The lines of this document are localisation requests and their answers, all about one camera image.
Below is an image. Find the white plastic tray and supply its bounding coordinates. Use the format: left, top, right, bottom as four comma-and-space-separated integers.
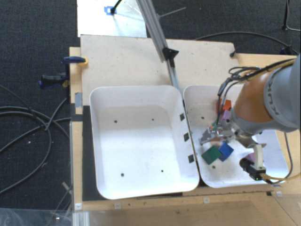
182, 84, 290, 189
89, 84, 201, 201

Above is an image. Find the blue cube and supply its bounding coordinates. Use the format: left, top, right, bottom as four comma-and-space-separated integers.
218, 141, 235, 162

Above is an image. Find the green cube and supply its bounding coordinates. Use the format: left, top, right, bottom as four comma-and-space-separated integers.
201, 145, 222, 166

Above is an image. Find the black cylinder on white bracket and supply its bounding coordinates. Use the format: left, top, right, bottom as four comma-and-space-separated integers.
239, 144, 268, 181

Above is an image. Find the thin black rod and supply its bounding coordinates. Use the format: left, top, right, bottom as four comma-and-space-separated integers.
182, 98, 201, 181

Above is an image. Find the orange cube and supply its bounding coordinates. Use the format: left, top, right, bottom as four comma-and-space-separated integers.
215, 99, 233, 112

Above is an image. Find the pale wood board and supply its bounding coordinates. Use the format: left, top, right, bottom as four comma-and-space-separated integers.
79, 34, 238, 108

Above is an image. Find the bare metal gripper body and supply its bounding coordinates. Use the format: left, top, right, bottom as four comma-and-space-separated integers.
211, 118, 238, 138

